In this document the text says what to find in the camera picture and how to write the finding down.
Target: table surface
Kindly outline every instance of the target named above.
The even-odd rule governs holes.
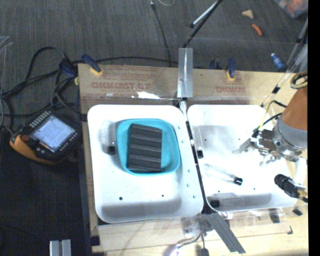
[[[94,88],[95,82],[127,82],[139,84],[141,79],[147,79],[152,93],[157,94],[158,81],[165,83],[168,91],[176,90],[178,69],[170,67],[145,67],[137,66],[103,66],[105,77],[97,77],[92,74],[85,64],[79,65],[80,80],[80,103],[81,112],[86,114],[90,107],[97,104],[118,104],[119,102],[148,104],[148,99],[138,99],[133,101],[130,98],[132,91],[122,90],[122,95],[118,97],[105,97],[113,89],[101,86]],[[139,74],[133,77],[126,77],[125,74]],[[193,70],[193,104],[250,104],[260,105],[264,98],[273,90],[275,85],[284,77],[278,72],[251,72],[237,71],[237,79],[230,83],[225,79],[224,70]],[[288,104],[295,91],[288,86],[285,81],[284,86],[276,95],[276,99],[283,104]],[[277,105],[272,105],[270,115],[277,114],[283,109]],[[121,224],[98,225],[99,219],[95,211],[94,182],[92,174],[92,162],[90,152],[90,141],[88,133],[88,123],[83,122],[83,144],[85,154],[86,182],[88,195],[88,210],[91,236],[99,234],[100,246],[93,246],[93,252],[107,251],[108,256],[135,256],[135,255],[169,255],[172,244],[184,238],[181,222],[179,219],[161,219],[155,221],[139,221]],[[294,173],[294,165],[288,163],[290,172]],[[292,213],[292,209],[285,209],[285,218],[280,223],[265,223],[264,225],[232,224],[230,227],[239,242],[243,246],[247,255],[308,255],[308,205],[299,200],[296,207],[303,213],[297,216]],[[198,242],[183,246],[180,254],[185,256],[196,256],[200,254],[203,244]],[[209,232],[205,237],[205,247],[211,255],[230,255],[226,245],[215,231]]]

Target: dark floor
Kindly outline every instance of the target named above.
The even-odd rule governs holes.
[[[61,49],[72,61],[87,53],[95,59],[153,58],[118,58],[105,64],[167,67],[170,56],[172,67],[177,67],[178,49],[196,29],[189,24],[213,1],[176,0],[173,6],[153,2],[156,13],[148,0],[0,1],[0,36],[9,36],[8,42],[13,43],[7,48],[3,93],[27,78],[33,54],[48,46]],[[253,20],[241,15],[248,9],[254,13]],[[307,14],[290,18],[274,0],[226,0],[187,47],[193,48],[197,68],[208,69],[214,57],[226,66],[232,57],[237,70],[277,72],[270,54],[275,52],[285,63],[306,18]],[[257,35],[252,23],[261,28],[263,36]],[[61,59],[57,50],[42,51],[29,77],[58,69]],[[55,77],[51,76],[4,97],[12,116],[6,115],[3,125],[15,131],[28,119],[26,114],[50,102],[54,87]],[[63,98],[75,102],[77,93],[77,86],[70,85]],[[8,114],[7,106],[2,106]],[[72,111],[60,111],[79,122]],[[65,160],[47,166],[33,162],[9,146],[10,134],[3,126],[1,133],[0,255],[49,255],[49,242],[63,239],[71,239],[73,256],[86,255],[78,163]]]

